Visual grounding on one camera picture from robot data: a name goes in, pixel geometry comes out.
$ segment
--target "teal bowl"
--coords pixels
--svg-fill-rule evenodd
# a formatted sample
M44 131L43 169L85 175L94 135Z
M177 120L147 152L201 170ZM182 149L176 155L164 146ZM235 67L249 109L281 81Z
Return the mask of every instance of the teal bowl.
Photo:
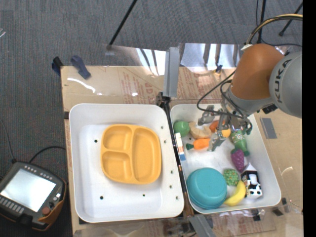
M200 168L187 178L190 200L204 209L215 209L223 204L227 196L224 176L214 168Z

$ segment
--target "white tray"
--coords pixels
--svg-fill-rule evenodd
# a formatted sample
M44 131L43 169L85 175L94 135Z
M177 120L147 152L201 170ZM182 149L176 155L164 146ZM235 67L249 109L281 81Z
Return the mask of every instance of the white tray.
M69 114L75 208L90 223L168 218L184 207L167 116L156 105L78 104ZM102 133L111 124L145 126L160 139L161 174L150 184L112 181L102 172Z
M206 109L207 104L200 104L200 107ZM218 110L220 108L220 104L214 104L214 109ZM177 121L194 121L198 122L198 119L202 117L203 111L199 110L195 104L179 104L174 106L170 111L170 117L172 124ZM281 199L281 191L279 185L277 183L277 179L272 168L268 152L265 148L264 142L260 135L260 131L255 120L254 115L249 117L252 122L253 129L250 135L246 135L247 148L250 152L250 155L245 157L245 164L248 162L258 171L258 176L262 189L262 197L257 199L249 199L244 198L238 205L236 206L228 206L221 205L215 209L203 209L196 204L194 204L190 199L190 203L192 207L202 213L202 214L210 214L210 213L219 213L219 212L227 212L227 211L235 211L235 210L244 210L244 209L252 209L252 208L262 208L262 207L270 207L278 204ZM230 152L234 148L233 143L227 139L223 142L223 144L216 148L215 151L207 151L205 150L194 150L186 149L186 144L192 144L194 138L190 140L190 134L182 138L182 143L185 150L185 161L181 161L183 173L185 180L187 180L189 174L196 169L203 167L212 167L217 169L222 174L224 173L224 169L233 168ZM234 186L228 186L228 196L231 196L235 191Z

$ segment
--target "gray carpet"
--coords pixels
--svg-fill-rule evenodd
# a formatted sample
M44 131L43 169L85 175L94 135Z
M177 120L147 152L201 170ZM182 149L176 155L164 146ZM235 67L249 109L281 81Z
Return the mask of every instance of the gray carpet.
M52 60L58 56L72 65L76 54L86 65L106 64L105 46L132 1L0 0L0 28L6 32L0 38L0 119L17 160L28 161L47 146L65 146L60 77L51 69ZM302 1L267 0L264 18L294 13ZM257 0L138 0L114 45L166 51L186 42L243 44L260 23L262 2L256 11ZM262 40L302 50L302 22L292 21L280 37L286 23L267 25ZM11 166L8 146L0 126L1 176ZM33 163L68 179L62 149L46 150ZM0 217L0 236L72 236L68 199L47 232Z

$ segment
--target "green ball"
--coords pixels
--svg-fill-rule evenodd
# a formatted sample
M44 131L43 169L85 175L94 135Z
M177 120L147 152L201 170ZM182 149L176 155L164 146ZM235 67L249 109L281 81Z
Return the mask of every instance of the green ball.
M180 133L181 137L185 137L190 132L189 122L177 121L173 124L174 133Z

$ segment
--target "black tripod leg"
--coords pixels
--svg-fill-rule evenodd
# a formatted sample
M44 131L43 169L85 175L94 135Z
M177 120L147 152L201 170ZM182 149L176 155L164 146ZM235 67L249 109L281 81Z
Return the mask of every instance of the black tripod leg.
M137 2L137 0L134 0L134 1L132 2L132 4L130 5L130 7L129 7L129 9L128 9L127 13L125 14L125 16L124 16L124 18L123 18L122 22L120 23L120 25L118 26L118 29L117 29L117 31L115 32L115 34L114 34L113 38L111 39L111 41L110 41L109 45L112 45L112 44L113 44L113 42L115 41L115 39L116 39L117 35L119 34L119 32L120 32L121 28L123 27L123 25L124 25L125 21L127 20L127 18L128 18L128 16L129 16L129 14L131 13L131 11L132 11L132 9L133 9L134 5L136 4L136 2Z
M263 2L262 2L260 23L263 22L263 19L264 19L264 17L265 17L266 1L267 1L267 0L263 0ZM261 35L262 35L262 28L259 30L259 37L258 37L257 43L261 43Z
M297 10L294 12L294 14L297 14L297 13L300 11L300 9L301 9L302 7L303 7L303 2L300 4L300 6L298 6L298 8L297 8ZM283 28L283 30L282 30L281 32L279 32L279 35L280 35L280 36L283 36L283 34L284 34L286 28L288 28L288 26L291 24L292 21L293 21L293 20L289 20L289 21L287 22L287 24L285 25L285 27Z

